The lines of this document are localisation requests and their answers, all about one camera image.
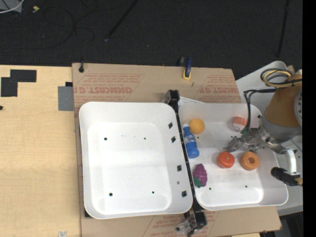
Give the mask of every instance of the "black fabric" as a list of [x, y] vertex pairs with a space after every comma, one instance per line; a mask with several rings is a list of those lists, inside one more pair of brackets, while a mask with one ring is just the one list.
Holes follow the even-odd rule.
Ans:
[[[275, 60], [302, 69], [303, 0], [25, 0], [0, 14], [0, 64], [73, 62], [231, 68], [239, 79]], [[33, 6], [39, 10], [33, 12]]]

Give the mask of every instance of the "orange ball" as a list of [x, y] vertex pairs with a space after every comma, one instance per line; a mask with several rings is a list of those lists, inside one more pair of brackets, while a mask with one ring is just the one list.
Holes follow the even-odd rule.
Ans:
[[200, 118], [194, 118], [193, 120], [191, 120], [189, 123], [189, 126], [190, 126], [190, 131], [194, 134], [200, 134], [205, 129], [204, 121], [201, 120]]

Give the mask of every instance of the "yellow object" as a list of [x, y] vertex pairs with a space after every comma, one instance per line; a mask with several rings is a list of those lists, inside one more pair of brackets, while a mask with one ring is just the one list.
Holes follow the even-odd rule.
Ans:
[[184, 69], [183, 70], [183, 79], [184, 80], [190, 80], [190, 78], [191, 78], [191, 72], [189, 73], [189, 77], [186, 77], [186, 70]]
[[190, 131], [194, 134], [200, 134], [205, 129], [205, 124], [200, 118], [194, 118], [189, 123]]

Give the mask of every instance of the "cardboard box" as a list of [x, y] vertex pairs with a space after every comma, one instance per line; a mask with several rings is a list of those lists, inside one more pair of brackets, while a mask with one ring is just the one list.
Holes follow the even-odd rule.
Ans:
[[[206, 103], [240, 103], [235, 78], [230, 69], [192, 68], [191, 79], [182, 78], [181, 67], [73, 64], [73, 86], [78, 155], [81, 232], [83, 237], [181, 237], [175, 226], [183, 214], [97, 220], [85, 216], [83, 204], [82, 158], [79, 137], [80, 107], [90, 101], [161, 102], [168, 90]], [[219, 237], [281, 228], [274, 206], [206, 211], [207, 226], [196, 237]]]

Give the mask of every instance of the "empty white tray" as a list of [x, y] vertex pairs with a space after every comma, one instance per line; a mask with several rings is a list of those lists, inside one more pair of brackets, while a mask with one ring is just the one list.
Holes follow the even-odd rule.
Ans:
[[[251, 106], [250, 127], [258, 127], [260, 114], [256, 107]], [[205, 123], [204, 132], [196, 135], [199, 157], [189, 159], [192, 172], [197, 164], [203, 163], [208, 177], [205, 187], [195, 188], [197, 201], [207, 210], [286, 203], [286, 185], [270, 174], [271, 169], [278, 166], [271, 150], [262, 149], [257, 153], [260, 165], [251, 171], [243, 169], [239, 163], [240, 156], [248, 151], [246, 146], [232, 152], [235, 163], [231, 168], [224, 169], [217, 164], [218, 154], [234, 136], [241, 136], [233, 128], [237, 116], [247, 118], [246, 104], [188, 103], [179, 109], [181, 123], [189, 123], [194, 118]]]
[[96, 219], [183, 213], [193, 202], [174, 110], [89, 102], [79, 112], [84, 206]]

